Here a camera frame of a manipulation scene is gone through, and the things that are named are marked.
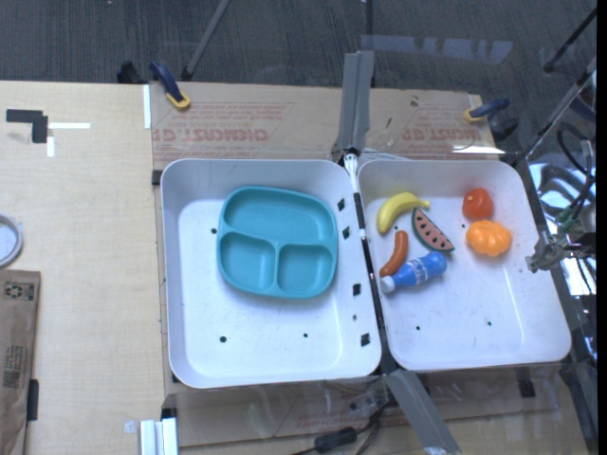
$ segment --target plastic bottle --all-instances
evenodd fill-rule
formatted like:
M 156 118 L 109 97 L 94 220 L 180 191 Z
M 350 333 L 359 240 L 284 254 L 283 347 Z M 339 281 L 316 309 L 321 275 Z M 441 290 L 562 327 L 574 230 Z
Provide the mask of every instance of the plastic bottle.
M 447 260 L 443 254 L 432 251 L 403 264 L 394 275 L 383 277 L 380 281 L 381 290 L 390 293 L 397 286 L 417 286 L 441 275 L 446 269 Z

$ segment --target white plastic piece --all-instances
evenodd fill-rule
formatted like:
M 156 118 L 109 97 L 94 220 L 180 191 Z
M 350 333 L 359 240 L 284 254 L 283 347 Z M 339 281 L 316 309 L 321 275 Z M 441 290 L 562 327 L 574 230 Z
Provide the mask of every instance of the white plastic piece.
M 383 277 L 379 283 L 381 284 L 381 291 L 384 293 L 391 293 L 395 291 L 396 285 L 392 277 Z
M 139 455 L 178 455 L 177 421 L 142 420 L 139 423 Z

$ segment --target tape roll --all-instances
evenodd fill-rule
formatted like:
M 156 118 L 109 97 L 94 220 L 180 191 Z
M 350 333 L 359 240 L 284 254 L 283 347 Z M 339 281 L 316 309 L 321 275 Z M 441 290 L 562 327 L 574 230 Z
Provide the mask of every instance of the tape roll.
M 0 268 L 4 268 L 5 266 L 11 264 L 14 259 L 19 256 L 21 248 L 23 247 L 23 234 L 21 234 L 21 229 L 17 226 L 17 224 L 4 214 L 0 214 L 0 226 L 2 225 L 7 226 L 14 233 L 16 239 L 15 244 L 9 254 L 4 258 L 0 257 Z

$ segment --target sausage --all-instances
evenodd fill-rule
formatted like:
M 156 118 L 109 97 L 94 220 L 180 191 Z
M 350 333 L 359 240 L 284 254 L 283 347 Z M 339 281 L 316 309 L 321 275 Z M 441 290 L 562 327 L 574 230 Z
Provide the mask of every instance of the sausage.
M 399 229 L 395 234 L 395 250 L 392 252 L 388 263 L 379 270 L 379 276 L 387 277 L 394 275 L 400 266 L 405 263 L 407 249 L 409 249 L 409 236 L 406 231 Z

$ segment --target orange bell pepper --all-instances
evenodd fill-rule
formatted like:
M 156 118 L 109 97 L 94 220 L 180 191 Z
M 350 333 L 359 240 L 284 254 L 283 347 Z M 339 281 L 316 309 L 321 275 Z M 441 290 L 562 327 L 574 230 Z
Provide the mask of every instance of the orange bell pepper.
M 512 233 L 500 223 L 483 219 L 470 224 L 466 242 L 477 253 L 497 256 L 505 252 L 512 241 Z

